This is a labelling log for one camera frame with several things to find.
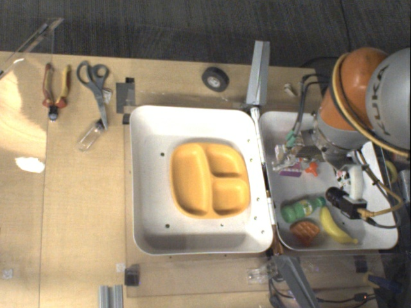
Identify black cylinder on white bracket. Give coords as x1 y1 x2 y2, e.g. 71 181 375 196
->
325 164 369 220

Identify white plastic tray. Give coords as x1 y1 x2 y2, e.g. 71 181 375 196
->
128 104 275 256
258 110 400 252

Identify clear plastic bottle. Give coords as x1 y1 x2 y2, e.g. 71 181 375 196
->
75 120 105 153

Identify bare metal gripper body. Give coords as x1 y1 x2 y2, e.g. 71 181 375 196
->
295 142 351 170

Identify black and white carton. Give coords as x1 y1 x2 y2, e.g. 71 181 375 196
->
335 169 351 186

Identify orange divided plate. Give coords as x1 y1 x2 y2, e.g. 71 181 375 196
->
170 142 252 219

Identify purple packet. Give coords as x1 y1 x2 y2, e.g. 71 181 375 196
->
278 166 303 177

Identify green bottle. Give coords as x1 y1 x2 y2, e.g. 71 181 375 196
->
281 196 327 223

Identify yellow banana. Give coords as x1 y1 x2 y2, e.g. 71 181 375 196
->
319 206 359 245

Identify red and yellow pliers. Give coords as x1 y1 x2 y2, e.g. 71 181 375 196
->
42 63 73 122

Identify grey scissors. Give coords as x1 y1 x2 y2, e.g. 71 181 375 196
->
76 60 111 130

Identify black tape roll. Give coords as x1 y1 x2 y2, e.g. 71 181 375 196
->
201 65 230 93

